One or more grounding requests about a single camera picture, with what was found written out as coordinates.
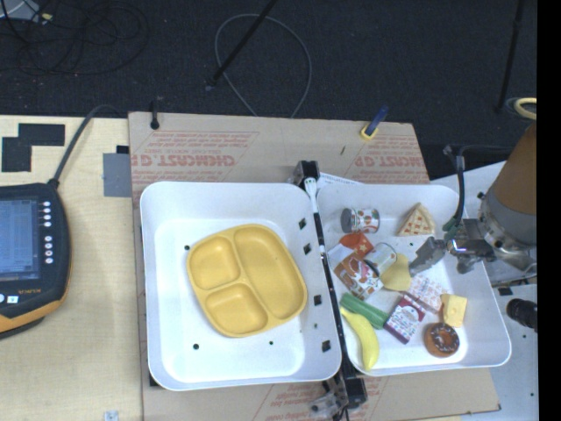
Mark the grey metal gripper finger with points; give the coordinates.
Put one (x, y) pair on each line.
(427, 254)
(466, 263)

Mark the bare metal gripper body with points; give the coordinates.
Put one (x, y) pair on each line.
(475, 246)

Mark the toy pizza slice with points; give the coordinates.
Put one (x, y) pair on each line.
(416, 224)

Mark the white packet with red print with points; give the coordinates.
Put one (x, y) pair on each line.
(427, 292)

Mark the pale yellow toy crisp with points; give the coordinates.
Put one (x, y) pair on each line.
(396, 276)

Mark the silver can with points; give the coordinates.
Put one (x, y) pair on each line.
(382, 254)

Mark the yellow toy cheese wedge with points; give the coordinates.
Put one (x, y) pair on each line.
(455, 309)

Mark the red and white carton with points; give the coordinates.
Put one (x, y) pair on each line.
(405, 320)

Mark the orange packet with yellow star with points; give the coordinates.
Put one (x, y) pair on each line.
(357, 243)

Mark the small can with orange print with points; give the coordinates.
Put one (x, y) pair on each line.
(364, 220)

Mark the white and orange carton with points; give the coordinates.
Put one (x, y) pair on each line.
(355, 276)

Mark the white plastic tray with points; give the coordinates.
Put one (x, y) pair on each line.
(175, 217)
(482, 340)

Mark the brown toy doughnut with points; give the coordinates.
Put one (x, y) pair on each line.
(442, 340)

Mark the green toy vegetable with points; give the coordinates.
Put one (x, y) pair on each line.
(364, 310)

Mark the yellow banana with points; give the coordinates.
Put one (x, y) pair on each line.
(366, 338)

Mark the thin black and white rod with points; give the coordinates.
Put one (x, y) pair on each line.
(319, 230)

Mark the yellow divided plate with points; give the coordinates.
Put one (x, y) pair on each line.
(245, 279)

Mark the brown cardboard board red print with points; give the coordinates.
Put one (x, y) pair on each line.
(263, 156)

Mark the black cylinder on white bracket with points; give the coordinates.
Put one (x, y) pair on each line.
(522, 313)

